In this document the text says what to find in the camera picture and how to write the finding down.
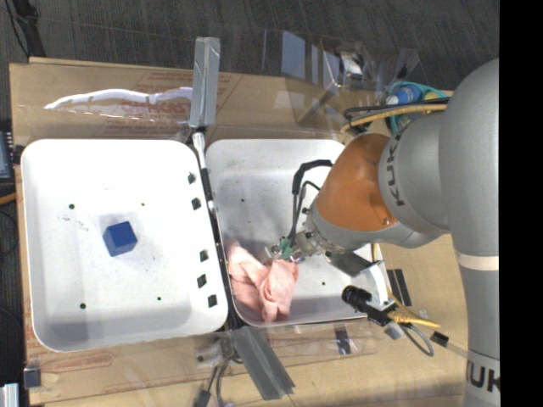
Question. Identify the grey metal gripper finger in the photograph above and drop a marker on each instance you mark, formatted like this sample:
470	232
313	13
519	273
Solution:
272	252

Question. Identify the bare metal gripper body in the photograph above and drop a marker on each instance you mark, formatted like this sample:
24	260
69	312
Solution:
313	243

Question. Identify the pink cloth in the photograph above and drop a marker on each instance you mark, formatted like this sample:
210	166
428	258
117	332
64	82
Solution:
265	288

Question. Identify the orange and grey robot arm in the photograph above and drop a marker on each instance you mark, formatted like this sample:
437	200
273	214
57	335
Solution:
428	172

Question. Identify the white plastic tray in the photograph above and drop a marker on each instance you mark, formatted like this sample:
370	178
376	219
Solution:
259	172
127	168

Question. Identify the teal divided plate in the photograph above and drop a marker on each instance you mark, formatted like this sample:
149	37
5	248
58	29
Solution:
396	119

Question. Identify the blue cube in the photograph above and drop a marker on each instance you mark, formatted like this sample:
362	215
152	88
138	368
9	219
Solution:
120	238

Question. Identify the blue and white bottle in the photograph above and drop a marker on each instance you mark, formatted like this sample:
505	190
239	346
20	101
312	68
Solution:
405	96

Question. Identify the brown cardboard board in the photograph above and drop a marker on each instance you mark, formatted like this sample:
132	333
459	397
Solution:
127	375

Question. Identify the black cylinder on white bracket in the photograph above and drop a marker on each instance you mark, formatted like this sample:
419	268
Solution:
373	288

